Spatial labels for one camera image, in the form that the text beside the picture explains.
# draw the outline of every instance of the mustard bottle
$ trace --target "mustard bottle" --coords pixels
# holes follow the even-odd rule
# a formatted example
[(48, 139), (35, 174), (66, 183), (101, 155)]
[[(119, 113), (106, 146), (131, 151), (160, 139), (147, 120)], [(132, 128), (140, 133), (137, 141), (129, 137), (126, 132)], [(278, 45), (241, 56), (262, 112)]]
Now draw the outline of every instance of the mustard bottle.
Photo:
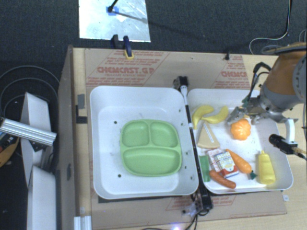
[(267, 153), (261, 151), (258, 157), (259, 162), (259, 180), (261, 184), (269, 185), (276, 181), (271, 159)]

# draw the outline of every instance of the metal plate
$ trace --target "metal plate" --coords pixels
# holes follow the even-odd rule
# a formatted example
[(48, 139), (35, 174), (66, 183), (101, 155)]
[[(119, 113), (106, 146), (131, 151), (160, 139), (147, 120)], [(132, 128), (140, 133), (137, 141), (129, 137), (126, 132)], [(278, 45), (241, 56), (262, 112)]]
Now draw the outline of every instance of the metal plate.
[(79, 0), (80, 38), (110, 40), (118, 34), (130, 41), (150, 42), (145, 0), (118, 0), (113, 11), (107, 8), (114, 0)]

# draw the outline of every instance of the orange carrot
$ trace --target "orange carrot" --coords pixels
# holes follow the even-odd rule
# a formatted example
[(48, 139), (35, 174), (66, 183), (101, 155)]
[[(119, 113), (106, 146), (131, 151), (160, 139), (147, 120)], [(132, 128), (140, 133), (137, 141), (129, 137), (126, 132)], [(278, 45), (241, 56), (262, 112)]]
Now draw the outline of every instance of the orange carrot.
[(230, 156), (232, 160), (234, 161), (235, 165), (238, 167), (238, 169), (245, 174), (250, 174), (252, 169), (248, 162), (246, 162), (243, 158), (241, 158), (239, 155), (234, 153), (233, 151), (226, 149), (230, 153)]
[(225, 179), (224, 177), (222, 177), (218, 172), (216, 172), (215, 170), (210, 170), (209, 172), (209, 176), (216, 181), (217, 183), (229, 187), (231, 189), (235, 189), (236, 188), (236, 183), (229, 181), (227, 179)]

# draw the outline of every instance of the yellow banana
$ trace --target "yellow banana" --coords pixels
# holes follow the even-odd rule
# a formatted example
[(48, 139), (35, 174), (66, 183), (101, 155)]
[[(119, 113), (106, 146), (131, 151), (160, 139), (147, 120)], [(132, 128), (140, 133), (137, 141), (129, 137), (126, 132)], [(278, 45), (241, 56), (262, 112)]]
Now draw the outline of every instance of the yellow banana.
[(217, 115), (202, 117), (202, 120), (206, 120), (210, 124), (217, 124), (224, 121), (228, 116), (228, 107), (223, 106), (220, 112)]
[(202, 105), (196, 109), (196, 111), (192, 115), (193, 129), (197, 128), (198, 121), (205, 114), (211, 113), (214, 111), (214, 108), (210, 105)]

